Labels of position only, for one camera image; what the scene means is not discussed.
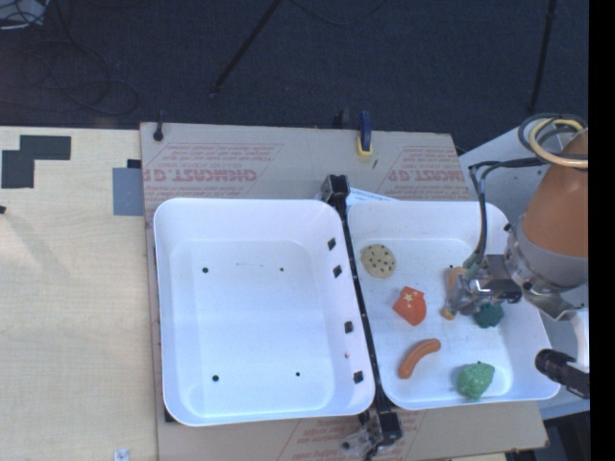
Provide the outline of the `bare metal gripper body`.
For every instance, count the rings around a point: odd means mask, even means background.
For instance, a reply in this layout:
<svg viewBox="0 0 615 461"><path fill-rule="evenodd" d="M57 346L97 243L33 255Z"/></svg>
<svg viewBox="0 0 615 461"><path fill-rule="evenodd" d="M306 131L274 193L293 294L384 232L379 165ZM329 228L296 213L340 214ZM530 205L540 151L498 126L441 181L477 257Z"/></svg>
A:
<svg viewBox="0 0 615 461"><path fill-rule="evenodd" d="M478 290L492 302L518 303L524 295L523 282L516 277L519 269L513 251L485 253L478 269Z"/></svg>

